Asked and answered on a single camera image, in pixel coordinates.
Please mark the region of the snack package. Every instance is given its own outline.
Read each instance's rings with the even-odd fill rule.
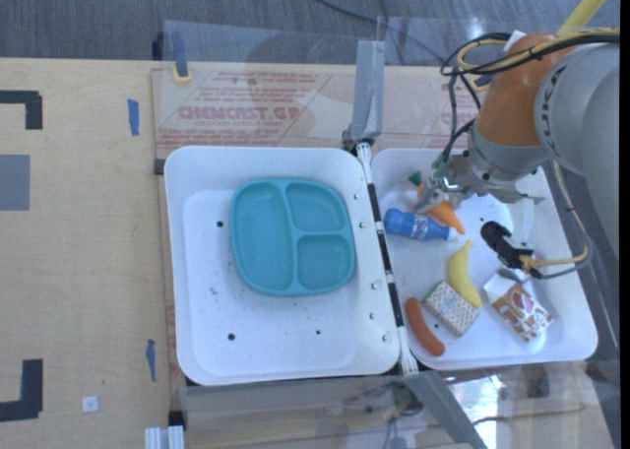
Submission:
[[[462,337],[479,315],[470,304],[444,281],[438,282],[422,301],[422,307],[435,316],[454,336]]]
[[[483,289],[492,307],[525,342],[542,335],[553,322],[553,316],[520,283],[495,274]]]

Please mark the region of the orange object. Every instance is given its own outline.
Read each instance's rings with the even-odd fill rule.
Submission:
[[[557,39],[555,34],[533,32],[516,41],[507,55]],[[479,133],[504,146],[539,146],[534,125],[536,93],[551,67],[573,47],[550,53],[492,77],[476,121]]]
[[[415,193],[417,195],[417,199],[421,200],[422,184],[417,185]],[[442,201],[437,206],[432,207],[428,211],[428,214],[433,218],[437,218],[444,225],[451,226],[461,235],[466,233],[462,222],[460,222],[460,219],[457,218],[455,211],[447,201]]]
[[[405,313],[409,320],[409,326],[413,331],[413,334],[422,344],[422,346],[434,356],[444,354],[446,350],[444,343],[440,341],[426,324],[424,316],[422,315],[422,308],[420,307],[420,301],[417,298],[410,297],[405,302]]]

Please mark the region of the toy sausage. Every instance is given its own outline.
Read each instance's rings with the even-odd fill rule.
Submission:
[[[443,354],[445,351],[444,343],[433,335],[426,321],[424,321],[420,301],[417,298],[410,297],[406,300],[405,313],[413,334],[422,346],[435,356]]]

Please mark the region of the blue tape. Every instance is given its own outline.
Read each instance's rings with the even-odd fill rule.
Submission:
[[[140,135],[140,106],[136,100],[127,99],[127,108],[129,109],[129,127],[131,127],[131,135]]]
[[[151,380],[156,382],[156,341],[149,339],[147,341],[147,351],[145,352],[149,370],[151,371]]]
[[[175,68],[181,78],[188,76],[188,63],[186,62],[186,46],[179,31],[173,31],[170,35],[175,53]]]

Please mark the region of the metal bracket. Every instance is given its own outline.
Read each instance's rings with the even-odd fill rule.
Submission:
[[[381,133],[383,125],[384,41],[359,41],[356,49],[356,77],[352,121],[342,135],[344,149],[368,142]]]
[[[487,449],[437,370],[426,370],[403,380],[455,442],[469,443],[473,449]]]

